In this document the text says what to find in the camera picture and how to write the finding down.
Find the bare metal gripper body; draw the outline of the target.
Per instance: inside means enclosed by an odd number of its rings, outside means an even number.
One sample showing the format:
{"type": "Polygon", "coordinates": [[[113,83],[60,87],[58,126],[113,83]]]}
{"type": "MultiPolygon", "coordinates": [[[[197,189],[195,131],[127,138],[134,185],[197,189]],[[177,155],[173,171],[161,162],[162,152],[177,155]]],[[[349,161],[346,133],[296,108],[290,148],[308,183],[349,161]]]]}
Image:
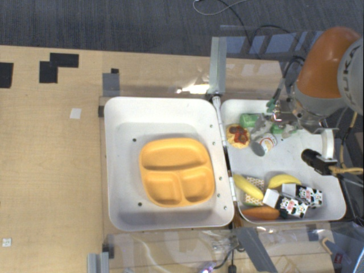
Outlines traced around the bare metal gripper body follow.
{"type": "Polygon", "coordinates": [[[326,129],[322,125],[323,117],[304,109],[297,100],[271,99],[266,104],[266,108],[269,113],[272,113],[271,120],[278,126],[292,126],[309,133],[322,133],[326,129]]]}

